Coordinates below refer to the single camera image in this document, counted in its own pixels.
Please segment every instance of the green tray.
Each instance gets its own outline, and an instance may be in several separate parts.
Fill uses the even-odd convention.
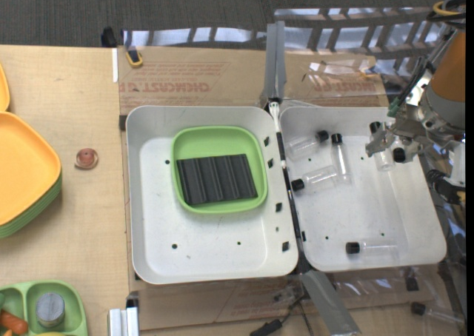
[[[256,187],[255,198],[238,199],[208,204],[189,205],[184,200],[179,180],[177,160],[245,154]],[[176,194],[181,205],[192,212],[223,214],[255,209],[267,197],[265,162],[256,137],[244,128],[229,126],[193,127],[179,132],[171,146],[171,172]]]
[[[36,320],[36,301],[47,292],[56,292],[64,299],[65,316],[61,324],[44,328]],[[87,336],[87,322],[81,297],[68,283],[60,280],[33,280],[0,287],[5,295],[3,310],[28,322],[25,336],[36,336],[46,332],[61,332],[66,336]],[[0,335],[7,330],[0,326]]]
[[[38,199],[29,209],[18,215],[12,221],[0,226],[0,238],[6,238],[31,222],[38,216],[51,202],[58,196],[62,186],[62,173],[59,174],[57,181],[45,194]]]

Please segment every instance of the food item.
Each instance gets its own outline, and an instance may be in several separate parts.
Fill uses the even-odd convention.
[[[36,302],[36,318],[44,328],[57,326],[64,320],[64,299],[55,292],[47,292]]]
[[[92,148],[84,148],[77,152],[76,166],[81,169],[92,169],[99,162],[97,152]]]
[[[5,310],[0,310],[0,324],[5,328],[11,329],[17,335],[28,332],[28,323],[26,321]]]

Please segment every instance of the white plastic tray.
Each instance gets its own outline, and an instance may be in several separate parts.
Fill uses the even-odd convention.
[[[365,153],[369,124],[385,121],[384,108],[290,107],[281,114],[284,140],[326,130],[341,133],[353,185],[324,186],[295,193],[304,254],[324,272],[437,263],[446,241],[418,158],[379,172]],[[331,141],[310,160],[288,161],[290,179],[332,163]],[[394,240],[397,253],[348,255],[346,242]]]
[[[212,125],[247,129],[260,142],[264,160],[273,159],[272,168],[266,165],[268,195],[260,207],[208,215],[179,203],[166,163],[172,139],[184,128]],[[265,111],[138,107],[127,117],[127,149],[133,266],[141,279],[165,284],[275,277],[295,268],[298,250],[290,205],[273,120]],[[276,211],[276,204],[281,210]]]

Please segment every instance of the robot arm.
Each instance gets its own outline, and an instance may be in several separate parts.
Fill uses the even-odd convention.
[[[433,6],[427,20],[442,21],[447,30],[434,51],[418,60],[407,88],[390,104],[387,115],[394,121],[380,127],[366,145],[371,157],[397,143],[394,157],[400,163],[411,162],[428,147],[448,151],[453,162],[450,175],[433,173],[430,184],[456,192],[465,191],[466,181],[465,4],[466,0],[446,0]]]

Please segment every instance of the stack of orange plates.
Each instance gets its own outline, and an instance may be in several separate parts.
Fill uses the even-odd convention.
[[[58,155],[33,128],[7,112],[9,104],[0,65],[0,238],[32,221],[61,191]]]

